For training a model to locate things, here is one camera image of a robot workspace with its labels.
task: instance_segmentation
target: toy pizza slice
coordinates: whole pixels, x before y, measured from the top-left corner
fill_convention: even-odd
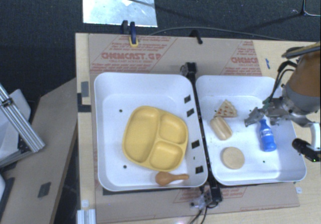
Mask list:
[[[237,117],[237,111],[231,102],[225,100],[215,113],[214,117],[221,116],[224,118]]]

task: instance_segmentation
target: blue mark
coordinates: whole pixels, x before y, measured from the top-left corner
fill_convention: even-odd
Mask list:
[[[269,60],[266,58],[265,61],[266,61],[267,68],[270,69]]]

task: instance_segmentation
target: round beige toy food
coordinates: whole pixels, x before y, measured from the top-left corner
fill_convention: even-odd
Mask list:
[[[230,169],[240,169],[244,165],[244,154],[240,149],[228,147],[223,150],[222,161]]]

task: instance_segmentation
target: yellow plate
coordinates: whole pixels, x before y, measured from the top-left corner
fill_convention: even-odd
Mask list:
[[[188,129],[179,117],[150,106],[131,114],[122,150],[132,162],[157,171],[172,171],[181,164],[188,141]]]

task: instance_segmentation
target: wooden spoon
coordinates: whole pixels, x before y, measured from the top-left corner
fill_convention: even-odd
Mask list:
[[[175,180],[180,180],[180,179],[186,180],[188,178],[189,178],[189,175],[187,174],[173,175],[168,172],[161,171],[157,173],[155,180],[157,184],[161,186],[165,186]]]

